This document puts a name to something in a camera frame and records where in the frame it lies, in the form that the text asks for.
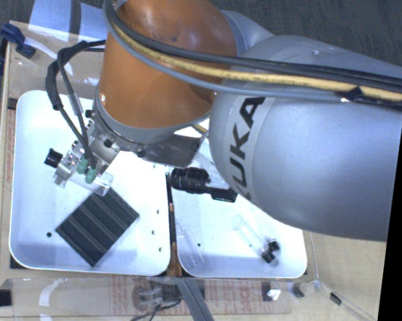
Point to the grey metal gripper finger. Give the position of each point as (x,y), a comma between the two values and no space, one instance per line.
(62,176)

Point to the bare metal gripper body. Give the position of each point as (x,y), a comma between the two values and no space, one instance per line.
(104,149)

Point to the clear plastic bottle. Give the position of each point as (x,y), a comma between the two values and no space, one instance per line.
(99,184)

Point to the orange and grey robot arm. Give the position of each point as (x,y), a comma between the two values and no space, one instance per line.
(297,150)

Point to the white plastic tray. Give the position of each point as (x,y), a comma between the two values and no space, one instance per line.
(35,189)
(220,239)

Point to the black ribbed rectangular mat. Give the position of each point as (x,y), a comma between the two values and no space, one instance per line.
(98,224)

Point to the clear bottle with black cap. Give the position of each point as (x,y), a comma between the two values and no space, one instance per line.
(250,234)
(273,245)

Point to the brown cardboard board red print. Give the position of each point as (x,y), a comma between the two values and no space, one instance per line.
(227,297)

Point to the black cylinder on white bracket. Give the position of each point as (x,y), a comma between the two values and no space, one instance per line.
(190,179)

